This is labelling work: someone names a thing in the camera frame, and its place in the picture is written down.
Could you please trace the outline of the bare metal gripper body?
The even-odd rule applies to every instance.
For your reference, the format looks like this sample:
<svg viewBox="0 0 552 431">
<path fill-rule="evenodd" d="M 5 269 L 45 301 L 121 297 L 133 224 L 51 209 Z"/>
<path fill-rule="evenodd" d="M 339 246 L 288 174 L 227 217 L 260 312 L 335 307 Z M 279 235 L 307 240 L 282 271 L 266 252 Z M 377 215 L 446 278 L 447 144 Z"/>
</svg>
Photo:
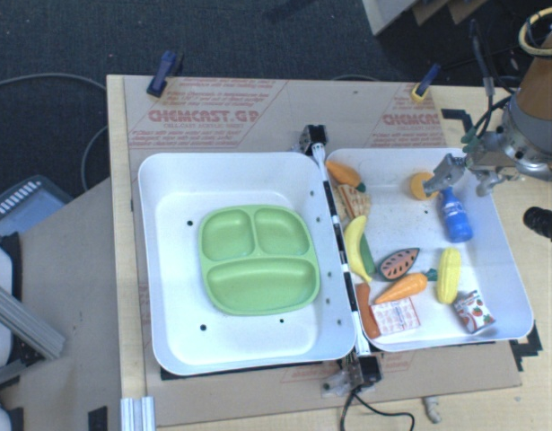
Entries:
<svg viewBox="0 0 552 431">
<path fill-rule="evenodd" d="M 496 185 L 531 177 L 552 181 L 552 154 L 525 137 L 484 135 L 467 153 L 466 166 L 477 180 L 477 194 L 488 196 Z"/>
</svg>

